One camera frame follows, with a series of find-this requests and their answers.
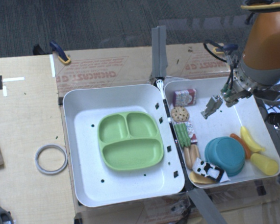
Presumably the black and white carton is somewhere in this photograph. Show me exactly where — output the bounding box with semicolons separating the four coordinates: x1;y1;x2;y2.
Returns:
191;154;231;186

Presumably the orange sausage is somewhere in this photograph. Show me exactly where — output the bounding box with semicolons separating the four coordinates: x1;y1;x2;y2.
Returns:
229;131;253;161

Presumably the grey tape roll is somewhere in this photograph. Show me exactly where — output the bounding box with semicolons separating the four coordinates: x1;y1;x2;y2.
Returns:
33;142;70;177

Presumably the white and red carton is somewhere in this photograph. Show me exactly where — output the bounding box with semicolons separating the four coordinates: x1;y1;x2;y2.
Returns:
183;120;199;146

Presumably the blue bowl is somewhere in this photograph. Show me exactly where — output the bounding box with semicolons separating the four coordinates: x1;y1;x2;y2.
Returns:
202;134;249;180

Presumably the yellow bottle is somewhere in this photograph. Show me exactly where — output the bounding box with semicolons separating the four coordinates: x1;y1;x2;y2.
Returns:
249;150;280;178

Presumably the green asparagus bundle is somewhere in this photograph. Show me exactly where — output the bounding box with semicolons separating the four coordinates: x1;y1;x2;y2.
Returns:
174;122;192;149

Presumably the yellow cheese slice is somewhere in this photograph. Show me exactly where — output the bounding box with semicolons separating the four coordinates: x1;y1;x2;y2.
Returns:
188;168;217;187

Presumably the tan hot dog bun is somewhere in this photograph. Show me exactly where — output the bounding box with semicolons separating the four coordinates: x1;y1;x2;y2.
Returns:
182;143;202;171

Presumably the yellow banana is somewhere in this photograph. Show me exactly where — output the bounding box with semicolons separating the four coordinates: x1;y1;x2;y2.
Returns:
239;124;266;155

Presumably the brown chocolate chip biscuit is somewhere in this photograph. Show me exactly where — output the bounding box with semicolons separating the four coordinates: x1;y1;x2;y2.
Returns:
170;105;191;124

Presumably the black cylinder on white bracket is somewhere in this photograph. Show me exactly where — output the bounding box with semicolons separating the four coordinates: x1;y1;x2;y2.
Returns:
262;90;280;133

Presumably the white plastic tray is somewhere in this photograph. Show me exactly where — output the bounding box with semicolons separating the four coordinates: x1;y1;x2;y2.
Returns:
61;79;188;210
162;71;280;193

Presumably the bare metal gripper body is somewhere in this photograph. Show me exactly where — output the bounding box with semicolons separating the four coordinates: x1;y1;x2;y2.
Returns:
221;71;273;108

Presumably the brown cardboard board red print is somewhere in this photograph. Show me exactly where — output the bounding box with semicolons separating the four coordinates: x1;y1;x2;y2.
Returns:
52;31;280;224

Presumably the pink and purple carton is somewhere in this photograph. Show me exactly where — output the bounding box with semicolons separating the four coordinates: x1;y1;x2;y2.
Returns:
171;87;199;108

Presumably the green divided plate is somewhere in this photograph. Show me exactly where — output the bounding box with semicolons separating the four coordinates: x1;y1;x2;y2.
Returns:
96;108;166;174

